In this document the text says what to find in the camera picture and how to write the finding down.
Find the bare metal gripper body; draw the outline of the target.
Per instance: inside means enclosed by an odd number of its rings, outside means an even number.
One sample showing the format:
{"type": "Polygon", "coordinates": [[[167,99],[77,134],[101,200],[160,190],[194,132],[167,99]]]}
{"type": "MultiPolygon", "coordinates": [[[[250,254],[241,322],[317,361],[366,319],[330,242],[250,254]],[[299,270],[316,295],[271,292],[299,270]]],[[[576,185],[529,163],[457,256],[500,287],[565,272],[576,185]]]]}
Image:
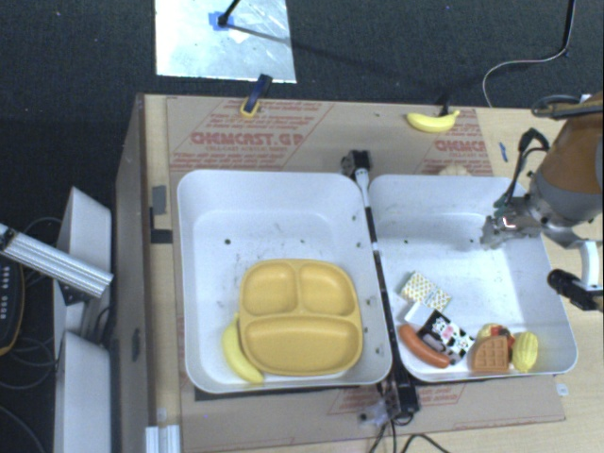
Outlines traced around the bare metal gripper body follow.
{"type": "Polygon", "coordinates": [[[543,224],[530,211],[525,196],[501,196],[494,203],[493,217],[497,221],[498,234],[511,239],[536,238],[542,234],[543,224]]]}

